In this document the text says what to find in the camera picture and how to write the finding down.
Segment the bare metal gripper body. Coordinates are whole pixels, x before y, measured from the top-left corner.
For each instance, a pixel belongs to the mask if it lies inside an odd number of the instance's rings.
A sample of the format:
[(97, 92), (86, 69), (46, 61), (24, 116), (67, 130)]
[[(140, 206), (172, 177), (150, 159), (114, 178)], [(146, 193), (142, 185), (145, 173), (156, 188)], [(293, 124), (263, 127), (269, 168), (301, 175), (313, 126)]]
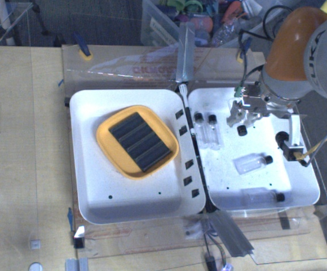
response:
[(290, 117), (299, 99), (289, 99), (276, 94), (264, 84), (246, 85), (242, 91), (241, 106), (252, 114)]

